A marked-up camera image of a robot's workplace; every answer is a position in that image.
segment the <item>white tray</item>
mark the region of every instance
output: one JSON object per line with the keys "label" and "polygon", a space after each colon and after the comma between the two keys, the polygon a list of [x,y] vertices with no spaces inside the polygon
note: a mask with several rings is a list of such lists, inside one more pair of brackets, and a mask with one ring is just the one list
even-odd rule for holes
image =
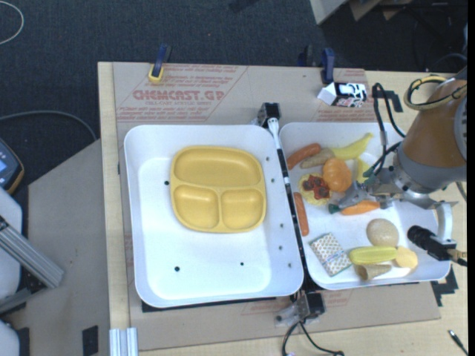
{"label": "white tray", "polygon": [[[184,227],[166,182],[182,148],[239,148],[261,163],[267,210],[239,234]],[[281,167],[271,134],[255,125],[140,125],[124,142],[134,245],[135,285],[150,306],[281,297],[301,287],[304,271]]]}
{"label": "white tray", "polygon": [[[392,145],[402,138],[393,130],[391,125],[384,125],[389,144]],[[282,127],[280,138],[286,156],[299,148],[313,142],[318,142],[324,148],[345,146],[366,133],[373,133],[366,152],[361,158],[372,165],[381,155],[382,146],[379,136],[379,127],[376,123],[334,123],[334,122],[305,122],[289,123]],[[390,165],[393,156],[388,156],[385,165]],[[348,162],[353,168],[355,162]],[[321,166],[311,169],[301,169],[295,166],[289,172],[293,191],[298,191],[298,181],[302,175],[310,172],[321,172]],[[361,215],[344,216],[330,214],[327,205],[317,207],[307,204],[309,234],[302,237],[304,253],[307,260],[309,275],[322,288],[329,290],[350,289],[363,286],[388,285],[397,283],[414,283],[424,280],[440,280],[450,270],[450,261],[437,261],[427,253],[412,244],[407,238],[407,230],[412,225],[420,225],[437,232],[437,221],[434,211],[418,208],[408,202],[395,202],[393,207],[384,210],[375,210]],[[375,218],[385,218],[393,222],[399,230],[399,245],[412,249],[418,254],[419,265],[413,271],[408,268],[393,267],[392,270],[371,281],[363,281],[353,267],[350,267],[336,276],[330,277],[322,264],[310,248],[310,243],[322,234],[332,232],[343,249],[349,251],[359,246],[371,245],[367,239],[366,227],[369,221]]]}

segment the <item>toy banana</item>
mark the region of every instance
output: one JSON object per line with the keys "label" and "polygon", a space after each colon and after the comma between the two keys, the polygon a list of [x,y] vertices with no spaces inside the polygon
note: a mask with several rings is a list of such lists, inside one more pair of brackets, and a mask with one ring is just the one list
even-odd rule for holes
{"label": "toy banana", "polygon": [[351,144],[344,146],[343,148],[331,148],[336,158],[349,160],[358,158],[368,146],[368,142],[373,138],[372,133],[366,133],[359,140],[352,142]]}
{"label": "toy banana", "polygon": [[356,180],[360,183],[363,183],[367,179],[367,177],[364,176],[364,172],[368,170],[370,166],[359,157],[356,159],[356,162],[357,162]]}

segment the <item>white object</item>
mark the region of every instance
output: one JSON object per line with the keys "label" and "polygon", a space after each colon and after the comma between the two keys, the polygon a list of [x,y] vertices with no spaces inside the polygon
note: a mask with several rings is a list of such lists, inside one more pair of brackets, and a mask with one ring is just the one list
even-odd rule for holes
{"label": "white object", "polygon": [[19,356],[20,341],[15,330],[0,320],[0,356]]}
{"label": "white object", "polygon": [[[385,124],[389,145],[401,141],[401,137],[391,125]],[[318,142],[322,148],[337,148],[360,139],[366,133],[373,133],[366,151],[361,158],[372,165],[381,155],[382,146],[377,123],[339,123],[339,122],[306,122],[289,123],[281,129],[282,148],[286,156],[312,142]],[[385,165],[391,164],[392,154],[386,157]],[[348,161],[350,168],[356,171],[356,162]],[[293,191],[298,191],[298,181],[302,175],[311,172],[321,173],[321,166],[302,169],[295,166],[289,172]],[[412,225],[428,228],[436,234],[436,212],[424,210],[408,202],[394,202],[393,207],[380,209],[366,214],[344,216],[339,213],[330,214],[327,205],[314,206],[305,202],[309,221],[309,234],[302,239],[307,266],[311,278],[322,288],[329,290],[352,289],[364,286],[390,285],[397,283],[415,283],[420,281],[440,280],[450,271],[450,261],[437,261],[426,251],[412,244],[407,238],[407,230]],[[369,246],[366,227],[369,221],[383,218],[391,221],[399,230],[399,245],[415,251],[419,265],[414,270],[393,267],[390,272],[371,281],[363,281],[350,267],[331,277],[318,261],[310,248],[310,243],[323,234],[332,233],[345,251],[359,246]]]}
{"label": "white object", "polygon": [[[171,161],[193,145],[239,148],[261,163],[267,210],[256,229],[213,234],[185,228],[171,206]],[[272,135],[256,125],[140,125],[124,141],[135,285],[166,308],[295,293],[304,278]]]}
{"label": "white object", "polygon": [[360,107],[366,101],[366,87],[362,83],[330,83],[317,97],[327,105]]}
{"label": "white object", "polygon": [[[0,215],[20,232],[22,208],[3,188],[0,188]],[[0,248],[0,300],[15,294],[20,276],[20,263]]]}

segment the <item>dark gray carpet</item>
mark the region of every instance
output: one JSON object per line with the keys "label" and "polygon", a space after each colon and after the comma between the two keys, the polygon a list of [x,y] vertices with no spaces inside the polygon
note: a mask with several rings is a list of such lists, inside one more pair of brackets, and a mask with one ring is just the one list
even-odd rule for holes
{"label": "dark gray carpet", "polygon": [[[21,9],[24,29],[0,45],[0,117],[60,110],[85,120],[97,136],[97,62],[154,62],[167,42],[171,62],[295,66],[312,45],[317,53],[331,47],[336,67],[457,72],[463,63],[454,56],[432,65],[461,51],[468,3],[415,1],[451,5],[418,10],[429,27],[408,13],[386,21],[372,12],[355,22],[344,5],[319,27],[309,0],[257,0],[242,9],[241,0],[3,1]],[[0,4],[0,41],[18,25],[18,14]],[[0,137],[24,162],[23,186],[92,141],[78,123],[44,115],[0,121]]]}

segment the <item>toy food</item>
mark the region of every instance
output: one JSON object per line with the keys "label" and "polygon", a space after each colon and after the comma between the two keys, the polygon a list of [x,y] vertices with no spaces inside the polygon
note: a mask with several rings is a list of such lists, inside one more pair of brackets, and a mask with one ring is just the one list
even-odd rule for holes
{"label": "toy food", "polygon": [[340,212],[343,215],[358,215],[370,212],[380,208],[381,205],[379,202],[374,200],[362,200],[361,202],[351,205],[350,207],[343,208]]}
{"label": "toy food", "polygon": [[287,158],[287,168],[292,170],[300,161],[320,153],[320,150],[321,146],[316,142],[297,150]]}
{"label": "toy food", "polygon": [[370,243],[375,246],[396,247],[399,242],[398,229],[386,219],[371,220],[366,227],[366,235]]}
{"label": "toy food", "polygon": [[335,157],[330,148],[323,148],[319,153],[304,159],[300,167],[303,169],[313,168],[314,166],[323,165],[328,159]]}
{"label": "toy food", "polygon": [[336,158],[349,160],[358,158],[363,154],[368,146],[368,142],[373,138],[372,133],[366,133],[359,140],[352,142],[351,144],[344,146],[343,148],[331,148]]}
{"label": "toy food", "polygon": [[310,248],[331,277],[351,266],[347,254],[331,233],[311,242]]}
{"label": "toy food", "polygon": [[353,249],[348,257],[355,265],[383,263],[394,260],[397,250],[393,246],[363,246]]}
{"label": "toy food", "polygon": [[323,167],[324,181],[330,187],[330,190],[337,192],[346,191],[353,181],[351,170],[347,163],[339,158],[328,159]]}
{"label": "toy food", "polygon": [[419,260],[417,258],[417,253],[415,251],[411,251],[410,249],[405,248],[404,246],[399,246],[397,248],[397,255],[396,255],[396,264],[401,268],[415,268],[419,264]]}
{"label": "toy food", "polygon": [[356,265],[356,274],[363,280],[369,281],[374,277],[381,274],[388,273],[393,267],[389,264],[369,264],[369,265]]}
{"label": "toy food", "polygon": [[356,162],[357,162],[356,180],[360,183],[363,183],[367,179],[363,175],[363,173],[367,171],[370,168],[370,166],[359,157],[356,159]]}
{"label": "toy food", "polygon": [[297,211],[298,225],[302,236],[306,236],[310,232],[307,212],[305,211],[304,198],[300,193],[294,193],[295,210]]}
{"label": "toy food", "polygon": [[312,205],[326,205],[331,197],[328,184],[318,173],[303,175],[298,181],[298,190],[302,197]]}

